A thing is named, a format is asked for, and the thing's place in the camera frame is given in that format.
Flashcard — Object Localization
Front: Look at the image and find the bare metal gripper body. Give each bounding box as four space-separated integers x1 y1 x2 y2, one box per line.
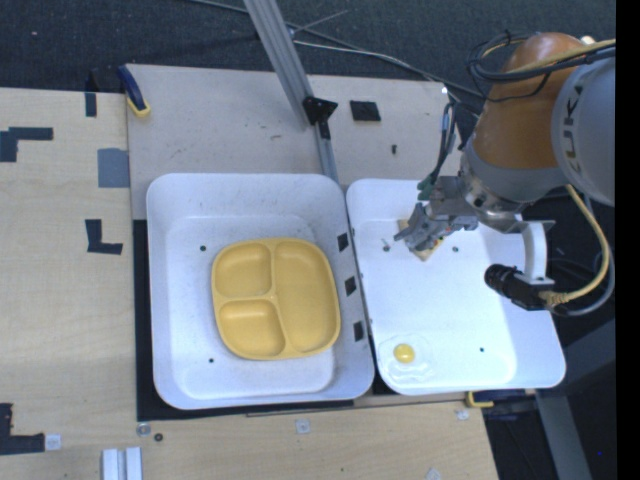
423 174 524 233

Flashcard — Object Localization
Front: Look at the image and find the beige pizza slice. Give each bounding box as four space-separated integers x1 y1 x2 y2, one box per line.
396 217 444 264

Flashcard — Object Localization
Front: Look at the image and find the white plastic tray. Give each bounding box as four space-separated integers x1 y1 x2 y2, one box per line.
345 177 568 398
145 171 377 411

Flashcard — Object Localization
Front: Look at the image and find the white fried egg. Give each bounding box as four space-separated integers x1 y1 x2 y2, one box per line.
376 333 437 385

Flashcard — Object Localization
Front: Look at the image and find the yellow divided plate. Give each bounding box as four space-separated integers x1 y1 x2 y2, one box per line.
210 237 343 362

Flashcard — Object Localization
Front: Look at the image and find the black cylinder on white bracket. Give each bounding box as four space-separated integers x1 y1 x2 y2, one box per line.
483 220 557 312

